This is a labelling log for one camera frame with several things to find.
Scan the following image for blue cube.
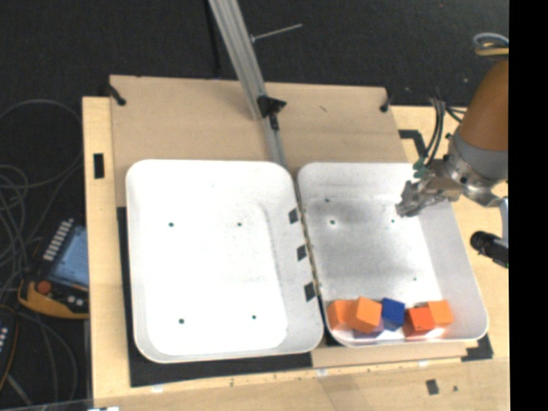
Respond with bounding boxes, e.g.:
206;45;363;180
380;297;407;327

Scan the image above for thin black and white rod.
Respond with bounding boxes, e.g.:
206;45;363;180
295;176;323;304

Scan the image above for white plastic tray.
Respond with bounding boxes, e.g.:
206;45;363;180
295;161;490;349
124;158;325;365

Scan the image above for brown cardboard board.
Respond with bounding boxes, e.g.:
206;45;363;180
108;74;470;368

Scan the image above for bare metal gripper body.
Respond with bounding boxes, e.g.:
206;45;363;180
418;157;500;208

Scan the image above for red cube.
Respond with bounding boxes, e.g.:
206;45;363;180
403;306;437;339

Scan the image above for black cylinder on white bracket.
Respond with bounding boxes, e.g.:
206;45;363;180
469;194;509;270

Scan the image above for orange cube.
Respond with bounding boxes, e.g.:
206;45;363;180
348;296;384;335
326;300;358;331
426;299;455;327

